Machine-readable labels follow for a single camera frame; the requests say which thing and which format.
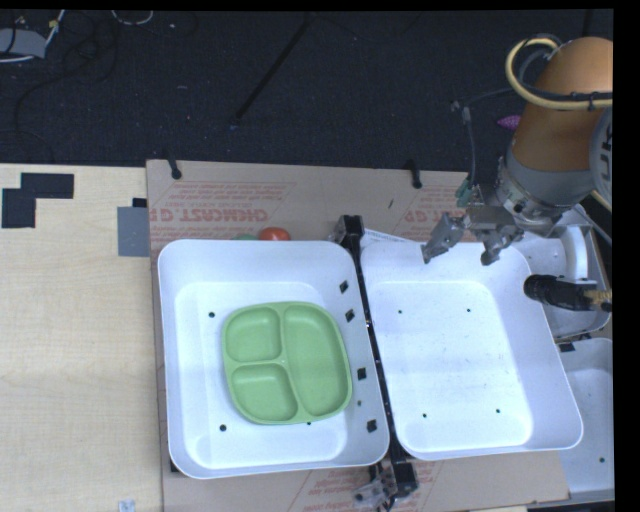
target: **yellow cable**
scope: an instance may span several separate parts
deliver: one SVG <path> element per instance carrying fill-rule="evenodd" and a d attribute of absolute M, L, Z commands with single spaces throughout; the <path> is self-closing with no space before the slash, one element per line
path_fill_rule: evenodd
<path fill-rule="evenodd" d="M 600 192 L 598 192 L 597 190 L 592 190 L 591 191 L 591 196 L 598 201 L 602 206 L 604 206 L 607 210 L 609 210 L 611 213 L 613 213 L 613 210 L 611 209 L 612 204 L 609 203 L 609 201 L 607 201 L 604 197 L 602 197 L 602 195 L 600 194 Z"/>
<path fill-rule="evenodd" d="M 587 110 L 590 107 L 595 108 L 606 108 L 613 105 L 613 100 L 584 100 L 584 101 L 558 101 L 558 100 L 548 100 L 546 98 L 541 98 L 540 96 L 536 96 L 532 92 L 525 89 L 513 74 L 513 61 L 517 55 L 517 53 L 527 46 L 531 46 L 534 44 L 540 44 L 544 46 L 548 46 L 553 50 L 558 48 L 558 44 L 552 39 L 546 37 L 534 38 L 534 39 L 523 39 L 518 44 L 516 44 L 509 54 L 507 55 L 507 60 L 505 62 L 505 71 L 507 74 L 507 80 L 511 84 L 511 87 L 525 100 L 534 105 L 538 105 L 539 107 L 552 108 L 556 110 Z"/>
<path fill-rule="evenodd" d="M 602 304 L 603 302 L 610 302 L 613 304 L 613 288 L 608 290 L 586 290 L 584 295 L 591 299 L 595 304 Z"/>

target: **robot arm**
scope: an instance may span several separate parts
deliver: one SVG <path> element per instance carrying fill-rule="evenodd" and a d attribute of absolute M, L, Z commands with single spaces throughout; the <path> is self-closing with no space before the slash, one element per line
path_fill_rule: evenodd
<path fill-rule="evenodd" d="M 516 76 L 514 62 L 524 48 L 540 45 L 550 50 L 548 63 L 530 86 Z M 505 69 L 511 87 L 527 101 L 511 144 L 494 179 L 476 183 L 470 175 L 463 182 L 456 196 L 465 214 L 442 216 L 422 246 L 425 263 L 447 252 L 465 230 L 483 242 L 483 265 L 497 261 L 525 233 L 571 243 L 575 237 L 559 221 L 589 194 L 612 210 L 613 43 L 583 37 L 560 44 L 551 36 L 535 37 L 513 47 Z M 538 283 L 528 289 L 542 288 Z"/>

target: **white tray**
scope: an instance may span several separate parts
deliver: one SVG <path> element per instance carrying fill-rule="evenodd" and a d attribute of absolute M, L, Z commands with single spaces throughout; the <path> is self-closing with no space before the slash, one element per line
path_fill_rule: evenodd
<path fill-rule="evenodd" d="M 180 471 L 205 479 L 366 466 L 385 455 L 386 415 L 346 250 L 322 241 L 179 240 L 161 252 L 158 272 L 169 452 Z M 236 309 L 278 301 L 312 302 L 337 321 L 353 393 L 336 416 L 311 425 L 257 425 L 234 407 L 220 346 L 223 322 Z"/>
<path fill-rule="evenodd" d="M 481 243 L 423 263 L 420 244 L 377 242 L 362 268 L 400 444 L 425 460 L 567 449 L 582 421 L 530 275 Z"/>
<path fill-rule="evenodd" d="M 613 343 L 607 338 L 576 341 L 562 352 L 569 384 L 584 421 L 584 436 L 560 453 L 571 500 L 615 498 L 613 457 Z"/>

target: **cardboard sheet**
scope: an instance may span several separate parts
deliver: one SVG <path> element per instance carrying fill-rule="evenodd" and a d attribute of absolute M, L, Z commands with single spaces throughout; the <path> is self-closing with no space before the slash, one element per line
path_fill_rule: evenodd
<path fill-rule="evenodd" d="M 426 241 L 443 212 L 461 215 L 454 194 L 464 175 L 357 169 L 178 161 L 174 180 L 165 160 L 147 162 L 150 252 L 164 504 L 167 511 L 356 511 L 352 491 L 367 468 L 296 471 L 194 480 L 171 471 L 166 435 L 162 326 L 157 257 L 182 238 L 231 239 L 267 226 L 294 240 L 325 240 L 341 215 L 361 215 L 366 228 Z M 448 512 L 563 500 L 567 483 L 557 453 L 540 452 L 439 462 L 413 461 L 419 488 L 398 501 L 398 512 Z"/>

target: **black bracket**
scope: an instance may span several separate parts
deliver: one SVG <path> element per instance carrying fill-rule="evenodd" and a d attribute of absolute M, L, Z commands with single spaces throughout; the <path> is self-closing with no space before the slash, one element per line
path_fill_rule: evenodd
<path fill-rule="evenodd" d="M 389 399 L 389 390 L 387 389 L 387 383 L 384 377 L 384 369 L 382 367 L 382 361 L 380 359 L 380 350 L 378 348 L 378 342 L 376 340 L 376 334 L 373 328 L 373 319 L 371 318 L 371 309 L 369 306 L 369 298 L 367 297 L 364 273 L 362 271 L 362 265 L 360 262 L 360 240 L 363 237 L 364 233 L 364 223 L 361 216 L 343 215 L 340 217 L 338 225 L 335 228 L 334 240 L 342 247 L 344 247 L 347 251 L 349 251 L 356 268 L 358 285 L 360 287 L 360 297 L 362 299 L 367 331 L 369 334 L 369 341 L 371 343 L 371 350 L 373 352 L 373 357 L 376 363 L 376 373 L 378 375 L 378 382 L 380 384 L 380 391 L 382 394 L 382 401 L 384 404 L 387 425 L 389 426 L 390 443 L 388 453 L 391 460 L 391 467 L 398 485 L 397 495 L 393 497 L 393 500 L 395 501 L 395 498 L 406 497 L 415 489 L 417 489 L 418 481 L 416 479 L 413 466 L 408 460 L 410 458 L 410 455 L 407 454 L 404 448 L 402 448 L 402 445 L 398 441 L 398 436 L 396 434 L 393 413 L 391 411 L 391 402 Z"/>

